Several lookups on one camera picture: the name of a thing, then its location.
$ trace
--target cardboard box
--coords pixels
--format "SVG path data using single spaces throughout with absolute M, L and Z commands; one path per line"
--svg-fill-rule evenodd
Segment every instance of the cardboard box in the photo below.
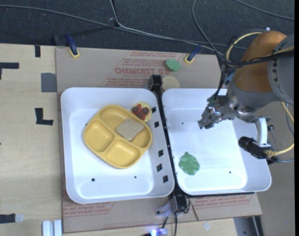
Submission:
M 150 75 L 176 78 L 181 88 L 217 88 L 220 69 L 216 56 L 196 55 L 191 65 L 183 62 L 187 54 L 79 48 L 80 57 L 71 57 L 68 48 L 56 48 L 56 80 L 60 158 L 62 175 L 63 230 L 65 233 L 160 225 L 155 209 L 168 202 L 168 197 L 81 205 L 66 193 L 61 127 L 61 94 L 71 87 L 145 88 Z M 165 66 L 175 59 L 179 71 Z M 255 193 L 190 198 L 191 208 L 179 216 L 179 222 L 260 215 Z

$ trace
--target green sponge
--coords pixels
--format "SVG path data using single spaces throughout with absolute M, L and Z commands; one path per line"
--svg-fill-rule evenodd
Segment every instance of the green sponge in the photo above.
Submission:
M 199 163 L 195 156 L 185 152 L 179 162 L 180 168 L 187 174 L 193 176 L 199 170 Z
M 168 60 L 166 60 L 165 65 L 171 71 L 178 71 L 178 70 L 181 69 L 180 63 L 178 61 L 176 61 L 175 59 L 168 59 Z

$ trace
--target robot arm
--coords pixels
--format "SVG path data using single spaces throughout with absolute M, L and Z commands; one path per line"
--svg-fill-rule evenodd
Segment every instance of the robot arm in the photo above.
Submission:
M 249 45 L 242 60 L 255 60 L 257 57 L 274 59 L 237 68 L 230 81 L 226 95 L 213 95 L 198 121 L 199 127 L 209 129 L 223 120 L 235 117 L 248 123 L 255 123 L 258 130 L 257 141 L 240 139 L 239 145 L 245 150 L 255 151 L 260 158 L 260 150 L 266 149 L 267 131 L 262 118 L 255 111 L 273 101 L 283 101 L 294 105 L 294 34 L 286 36 L 277 31 L 259 34 Z M 291 52 L 281 57 L 282 53 Z

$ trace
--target bread slice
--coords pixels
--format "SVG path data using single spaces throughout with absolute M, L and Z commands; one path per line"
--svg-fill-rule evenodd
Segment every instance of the bread slice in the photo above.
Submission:
M 131 142 L 143 129 L 143 124 L 131 118 L 127 118 L 116 128 L 115 131 L 123 138 Z

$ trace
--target divided plate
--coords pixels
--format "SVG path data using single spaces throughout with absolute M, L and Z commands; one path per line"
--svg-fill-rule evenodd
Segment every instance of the divided plate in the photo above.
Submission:
M 132 141 L 124 139 L 116 132 L 117 127 L 128 118 L 144 127 Z M 87 124 L 83 137 L 95 155 L 120 169 L 135 164 L 152 141 L 151 129 L 146 123 L 119 105 L 107 105 L 98 111 Z
M 200 129 L 197 121 L 216 89 L 179 88 L 163 93 L 172 159 L 180 188 L 190 195 L 211 195 L 264 191 L 271 184 L 266 160 L 240 148 L 242 136 L 257 138 L 254 123 L 238 118 L 225 120 L 210 129 Z M 190 176 L 179 166 L 188 152 L 200 164 Z

